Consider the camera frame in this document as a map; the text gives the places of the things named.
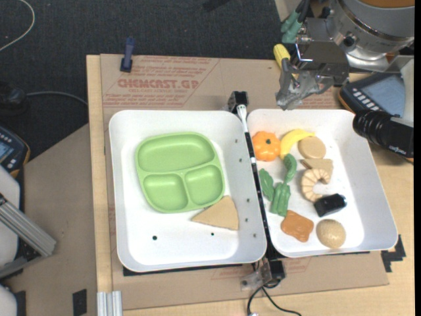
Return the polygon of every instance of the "black clip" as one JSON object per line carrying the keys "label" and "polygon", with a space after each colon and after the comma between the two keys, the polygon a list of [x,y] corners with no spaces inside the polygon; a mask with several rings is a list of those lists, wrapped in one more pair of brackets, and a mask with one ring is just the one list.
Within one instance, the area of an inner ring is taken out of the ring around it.
{"label": "black clip", "polygon": [[121,59],[120,71],[132,71],[132,54],[134,49],[134,38],[127,38],[126,47],[124,49],[124,57]]}

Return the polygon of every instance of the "black floor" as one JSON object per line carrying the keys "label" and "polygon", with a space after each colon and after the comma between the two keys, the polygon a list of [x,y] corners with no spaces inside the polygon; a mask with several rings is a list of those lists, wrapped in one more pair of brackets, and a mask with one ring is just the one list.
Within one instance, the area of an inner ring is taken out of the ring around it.
{"label": "black floor", "polygon": [[[86,100],[86,55],[122,53],[128,36],[134,55],[273,59],[280,40],[274,0],[25,0],[35,11],[32,30],[0,51],[0,81],[26,93],[55,91]],[[32,21],[23,2],[0,0],[0,48]],[[18,116],[0,124],[20,135],[32,158],[88,121],[87,107],[59,95],[30,97]]]}

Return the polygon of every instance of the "triangular toy bread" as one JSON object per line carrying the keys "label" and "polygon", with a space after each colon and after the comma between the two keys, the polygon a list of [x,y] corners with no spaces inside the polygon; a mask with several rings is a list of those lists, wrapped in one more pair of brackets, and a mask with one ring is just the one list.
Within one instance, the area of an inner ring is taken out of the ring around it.
{"label": "triangular toy bread", "polygon": [[329,176],[332,176],[334,170],[334,162],[325,158],[306,158],[301,163],[308,169],[323,169]]}
{"label": "triangular toy bread", "polygon": [[191,220],[196,223],[231,230],[238,230],[239,225],[237,209],[230,196],[224,196],[220,201],[195,215]]}

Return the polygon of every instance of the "yellow toy banana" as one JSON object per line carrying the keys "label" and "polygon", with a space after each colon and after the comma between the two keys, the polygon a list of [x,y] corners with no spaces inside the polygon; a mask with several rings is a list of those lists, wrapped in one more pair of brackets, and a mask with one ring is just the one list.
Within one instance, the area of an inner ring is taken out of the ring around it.
{"label": "yellow toy banana", "polygon": [[281,139],[281,153],[280,157],[281,159],[284,159],[284,157],[289,153],[289,150],[291,149],[292,145],[297,143],[298,141],[306,138],[314,136],[314,132],[308,132],[303,129],[294,129],[292,131],[289,131],[282,139]]}

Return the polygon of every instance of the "toy pepper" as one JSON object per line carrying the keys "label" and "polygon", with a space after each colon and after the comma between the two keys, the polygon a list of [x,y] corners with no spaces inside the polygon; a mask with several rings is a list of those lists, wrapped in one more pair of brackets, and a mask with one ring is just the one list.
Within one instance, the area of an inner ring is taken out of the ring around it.
{"label": "toy pepper", "polygon": [[281,152],[281,141],[271,132],[259,131],[251,141],[256,159],[259,161],[273,161]]}

